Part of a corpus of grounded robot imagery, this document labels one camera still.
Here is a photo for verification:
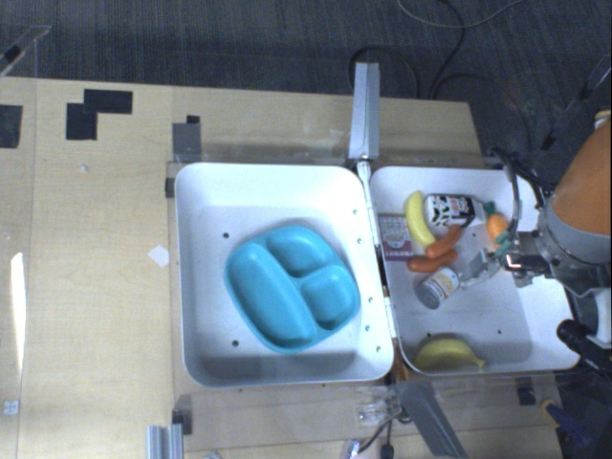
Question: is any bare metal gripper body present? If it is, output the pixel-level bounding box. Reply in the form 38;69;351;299
498;230;552;289

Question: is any small white and yellow can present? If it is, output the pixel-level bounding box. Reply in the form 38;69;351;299
414;266;462;311

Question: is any white plastic tray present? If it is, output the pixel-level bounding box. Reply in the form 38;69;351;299
369;164;582;378
173;161;396;389

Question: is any orange carrot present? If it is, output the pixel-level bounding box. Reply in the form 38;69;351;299
481;201;511;251

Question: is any orange sausage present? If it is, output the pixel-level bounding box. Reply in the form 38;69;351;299
425;225;464;261
406;249;459;274

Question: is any black and white milk carton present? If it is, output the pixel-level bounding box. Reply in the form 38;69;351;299
423;193;487;230

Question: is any yellow banana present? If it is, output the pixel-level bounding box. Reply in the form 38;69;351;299
404;189;438;249
413;337;487;373

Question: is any blue divided plate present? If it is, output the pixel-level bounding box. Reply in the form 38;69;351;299
224;224;362;356

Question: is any black cylinder on white bracket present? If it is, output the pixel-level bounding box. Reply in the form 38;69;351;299
556;288;612;373

